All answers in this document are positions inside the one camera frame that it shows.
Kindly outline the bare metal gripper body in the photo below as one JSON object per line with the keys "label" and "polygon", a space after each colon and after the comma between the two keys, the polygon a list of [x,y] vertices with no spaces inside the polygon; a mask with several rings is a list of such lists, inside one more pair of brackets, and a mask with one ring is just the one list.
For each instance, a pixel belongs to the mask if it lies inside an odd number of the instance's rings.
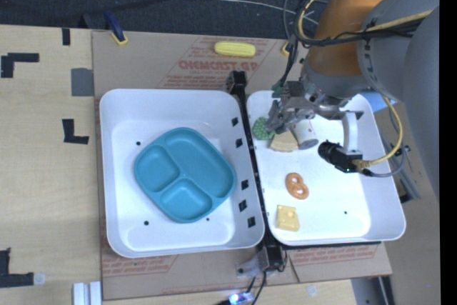
{"label": "bare metal gripper body", "polygon": [[309,81],[287,81],[281,91],[280,110],[297,119],[312,119],[315,115],[328,120],[342,119],[341,108],[348,102],[349,98],[327,94]]}

